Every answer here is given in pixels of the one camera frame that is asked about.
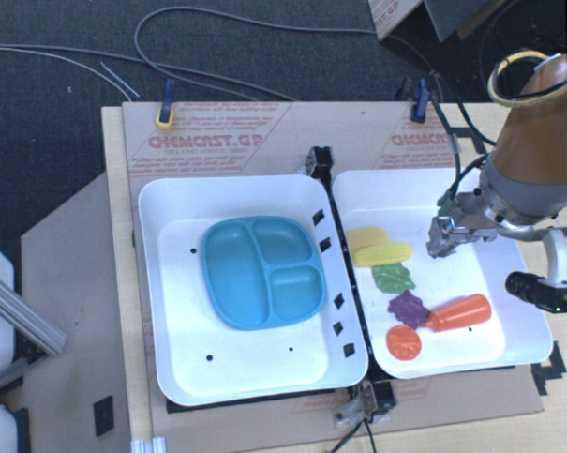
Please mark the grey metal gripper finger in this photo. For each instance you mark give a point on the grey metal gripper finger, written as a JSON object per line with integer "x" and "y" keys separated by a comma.
{"x": 437, "y": 237}
{"x": 454, "y": 242}

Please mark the orange round slice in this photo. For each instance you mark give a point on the orange round slice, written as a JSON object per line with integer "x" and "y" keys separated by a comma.
{"x": 403, "y": 343}

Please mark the purple grapes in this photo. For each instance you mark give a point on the purple grapes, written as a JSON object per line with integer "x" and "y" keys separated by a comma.
{"x": 408, "y": 309}

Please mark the orange carrot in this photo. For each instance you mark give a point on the orange carrot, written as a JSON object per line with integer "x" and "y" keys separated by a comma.
{"x": 461, "y": 312}

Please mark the black cylinder on white bracket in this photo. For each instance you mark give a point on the black cylinder on white bracket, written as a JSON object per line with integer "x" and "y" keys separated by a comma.
{"x": 530, "y": 287}

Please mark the green lettuce leaf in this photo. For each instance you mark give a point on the green lettuce leaf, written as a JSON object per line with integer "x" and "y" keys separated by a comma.
{"x": 392, "y": 278}

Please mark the white plastic tray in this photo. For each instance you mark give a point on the white plastic tray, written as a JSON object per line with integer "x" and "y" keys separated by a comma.
{"x": 252, "y": 363}
{"x": 462, "y": 354}

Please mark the yellow corn cob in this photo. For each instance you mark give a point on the yellow corn cob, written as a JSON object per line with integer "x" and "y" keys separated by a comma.
{"x": 383, "y": 254}

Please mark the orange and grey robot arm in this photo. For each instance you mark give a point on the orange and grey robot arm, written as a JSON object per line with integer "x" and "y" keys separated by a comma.
{"x": 533, "y": 149}

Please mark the thin black rod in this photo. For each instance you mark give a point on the thin black rod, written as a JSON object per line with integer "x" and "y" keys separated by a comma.
{"x": 351, "y": 274}

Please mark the brown cardboard board, red print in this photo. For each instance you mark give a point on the brown cardboard board, red print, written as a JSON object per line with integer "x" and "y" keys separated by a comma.
{"x": 279, "y": 132}

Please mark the blue divided plate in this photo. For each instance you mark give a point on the blue divided plate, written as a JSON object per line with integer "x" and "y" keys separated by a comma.
{"x": 238, "y": 274}

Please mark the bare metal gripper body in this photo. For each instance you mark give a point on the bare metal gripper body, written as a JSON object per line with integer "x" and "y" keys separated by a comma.
{"x": 475, "y": 215}

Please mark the yellow toy food slice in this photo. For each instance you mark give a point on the yellow toy food slice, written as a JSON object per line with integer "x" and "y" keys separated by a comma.
{"x": 363, "y": 236}

